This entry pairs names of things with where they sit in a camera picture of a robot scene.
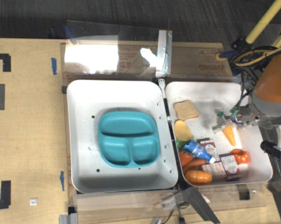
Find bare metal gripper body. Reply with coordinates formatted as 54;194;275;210
231;105;260;128

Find orange carrot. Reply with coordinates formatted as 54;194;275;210
222;124;237;147

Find red and white carton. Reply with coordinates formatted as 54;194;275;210
201;161;228;181
196;137;222;161
219;154;242;182

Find blue plastic bottle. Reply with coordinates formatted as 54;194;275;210
183;139;217;164

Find white plastic tray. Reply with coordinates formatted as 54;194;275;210
164;81;274;188
66;79;179;194

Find yellow oval chip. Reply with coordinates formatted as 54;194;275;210
173;119;194;141

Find tan bread slice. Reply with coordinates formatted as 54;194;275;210
173;100;200;122

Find orange cup with star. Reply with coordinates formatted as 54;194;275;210
230;148;251;166

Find green toy vegetable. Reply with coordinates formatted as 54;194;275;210
176;137;194;152

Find orange toy sausage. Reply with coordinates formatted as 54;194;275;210
182;158;208;175

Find red toy strawberry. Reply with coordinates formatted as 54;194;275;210
178;149;194;168

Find orange bread roll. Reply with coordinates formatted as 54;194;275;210
184;169;213;186

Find blue divided plate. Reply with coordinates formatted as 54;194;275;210
97;111;161;168

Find black cylinder on white bracket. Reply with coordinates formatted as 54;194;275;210
260;124;281;161

